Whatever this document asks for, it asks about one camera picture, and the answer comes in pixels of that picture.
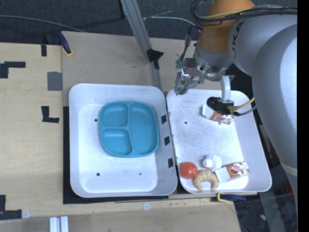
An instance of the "metal post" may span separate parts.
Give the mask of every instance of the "metal post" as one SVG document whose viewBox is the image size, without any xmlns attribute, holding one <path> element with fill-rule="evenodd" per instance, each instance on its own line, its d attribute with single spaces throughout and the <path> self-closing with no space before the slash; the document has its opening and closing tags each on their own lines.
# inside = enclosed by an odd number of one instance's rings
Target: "metal post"
<svg viewBox="0 0 309 232">
<path fill-rule="evenodd" d="M 131 26 L 131 29 L 133 31 L 133 34 L 135 36 L 135 39 L 137 41 L 137 44 L 140 48 L 142 57 L 144 58 L 145 61 L 148 62 L 149 59 L 147 56 L 147 51 L 149 49 L 152 49 L 152 46 L 144 21 L 140 14 L 138 4 L 136 0 L 120 0 L 120 1 L 126 14 L 126 17 L 128 19 L 128 22 Z M 151 62 L 151 68 L 154 77 L 154 85 L 160 90 L 162 90 L 160 72 L 158 68 L 157 69 L 155 68 L 155 64 L 153 61 Z"/>
</svg>

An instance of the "wooden table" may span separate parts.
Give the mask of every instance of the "wooden table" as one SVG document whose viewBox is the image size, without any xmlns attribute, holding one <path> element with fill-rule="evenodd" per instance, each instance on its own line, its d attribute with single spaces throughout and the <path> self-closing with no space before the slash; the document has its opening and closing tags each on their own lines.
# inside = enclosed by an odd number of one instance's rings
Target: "wooden table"
<svg viewBox="0 0 309 232">
<path fill-rule="evenodd" d="M 67 58 L 58 45 L 47 45 L 47 56 L 43 57 L 41 46 L 37 44 L 0 43 L 0 63 L 26 62 L 25 68 L 9 68 L 8 78 L 0 79 L 0 195 L 6 195 L 6 210 L 28 210 L 31 218 L 70 216 L 70 228 L 76 226 L 73 231 L 96 231 L 103 224 L 109 225 L 106 231 L 123 231 L 124 227 L 125 231 L 145 231 L 144 226 L 147 231 L 192 231 L 192 228 L 240 231 L 234 204 L 211 202 L 207 195 L 175 193 L 168 200 L 147 201 L 150 210 L 143 210 L 143 201 L 62 203 L 62 112 L 63 106 L 68 106 L 70 87 L 81 81 L 152 85 L 151 71 L 148 64 L 142 62 L 134 37 L 63 33 L 72 43 L 74 56 L 71 58 Z M 89 54 L 79 55 L 74 40 L 82 44 L 86 38 L 93 39 Z M 104 42 L 101 48 L 108 53 L 99 57 L 93 49 L 100 41 Z M 184 42 L 151 41 L 154 49 L 165 53 L 159 64 L 163 91 L 167 92 L 174 86 L 176 55 L 182 53 Z M 187 54 L 192 55 L 192 51 L 189 49 Z M 80 68 L 86 73 L 85 65 L 93 66 L 94 63 L 101 67 L 98 72 L 104 71 L 106 79 L 89 75 L 81 80 L 80 75 L 74 75 L 72 71 L 75 66 L 75 72 Z M 63 92 L 48 90 L 47 73 L 50 72 L 62 73 Z M 220 89 L 220 86 L 205 82 L 199 88 Z M 49 116 L 59 117 L 59 122 L 42 122 L 42 106 L 49 106 Z M 0 231 L 1 227 L 10 226 L 18 231 L 22 223 L 25 223 L 24 219 L 0 221 Z"/>
</svg>

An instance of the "blue bowl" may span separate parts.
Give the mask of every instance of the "blue bowl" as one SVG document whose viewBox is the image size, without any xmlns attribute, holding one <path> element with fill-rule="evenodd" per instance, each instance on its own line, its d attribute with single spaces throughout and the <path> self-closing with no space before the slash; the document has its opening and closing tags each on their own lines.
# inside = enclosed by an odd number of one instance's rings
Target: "blue bowl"
<svg viewBox="0 0 309 232">
<path fill-rule="evenodd" d="M 153 109 L 139 101 L 115 101 L 99 115 L 103 148 L 116 157 L 143 157 L 159 147 L 159 129 Z"/>
</svg>

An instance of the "white tray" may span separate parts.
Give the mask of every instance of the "white tray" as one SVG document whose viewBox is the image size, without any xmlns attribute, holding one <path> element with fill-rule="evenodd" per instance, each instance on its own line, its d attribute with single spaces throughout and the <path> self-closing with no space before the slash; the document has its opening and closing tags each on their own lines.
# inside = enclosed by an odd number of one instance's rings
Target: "white tray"
<svg viewBox="0 0 309 232">
<path fill-rule="evenodd" d="M 171 90 L 167 94 L 169 122 L 178 166 L 190 161 L 199 170 L 204 169 L 202 161 L 208 154 L 220 156 L 223 165 L 245 160 L 251 170 L 249 175 L 219 183 L 215 191 L 211 191 L 209 182 L 203 182 L 202 193 L 267 191 L 271 187 L 271 175 L 253 113 L 235 117 L 230 125 L 219 125 L 202 116 L 202 105 L 211 96 L 220 97 L 221 91 L 190 89 L 187 94 L 176 96 Z M 231 100 L 235 105 L 242 105 L 249 99 L 239 91 L 231 91 Z M 245 112 L 249 108 L 250 106 L 244 107 L 238 112 Z M 186 191 L 201 193 L 193 186 L 192 179 L 180 177 L 180 181 Z"/>
<path fill-rule="evenodd" d="M 98 116 L 116 101 L 144 102 L 156 114 L 160 143 L 151 155 L 121 158 L 102 147 Z M 165 96 L 152 86 L 78 84 L 70 90 L 70 183 L 81 197 L 160 196 L 177 187 Z"/>
</svg>

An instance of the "dark background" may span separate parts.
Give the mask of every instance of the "dark background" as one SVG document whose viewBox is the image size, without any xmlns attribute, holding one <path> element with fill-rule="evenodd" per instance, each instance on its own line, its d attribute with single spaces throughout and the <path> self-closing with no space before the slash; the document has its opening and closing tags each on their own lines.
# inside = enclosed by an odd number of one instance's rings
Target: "dark background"
<svg viewBox="0 0 309 232">
<path fill-rule="evenodd" d="M 180 17 L 195 23 L 190 14 L 194 0 L 137 0 L 143 17 L 158 15 Z M 252 0 L 256 5 L 275 4 L 297 7 L 297 0 Z M 129 23 L 121 19 L 118 0 L 0 0 L 0 42 L 41 44 L 43 37 L 49 36 L 50 44 L 59 44 L 56 34 L 66 28 L 43 22 L 24 19 L 4 18 L 3 15 L 31 17 L 67 25 L 93 33 L 133 35 Z M 189 24 L 180 20 L 146 19 L 145 25 L 150 37 L 184 39 Z M 193 40 L 198 34 L 194 30 Z M 243 91 L 252 97 L 251 78 L 231 66 L 228 74 L 236 75 L 232 89 Z M 254 112 L 257 125 L 261 124 L 258 111 Z M 279 231 L 280 218 L 285 231 L 295 231 L 295 204 L 291 189 L 282 171 L 273 148 L 267 149 L 267 139 L 261 135 L 267 162 L 273 177 L 273 187 L 269 192 L 249 197 L 245 203 L 236 203 L 242 231 Z M 278 207 L 271 210 L 273 201 Z"/>
</svg>

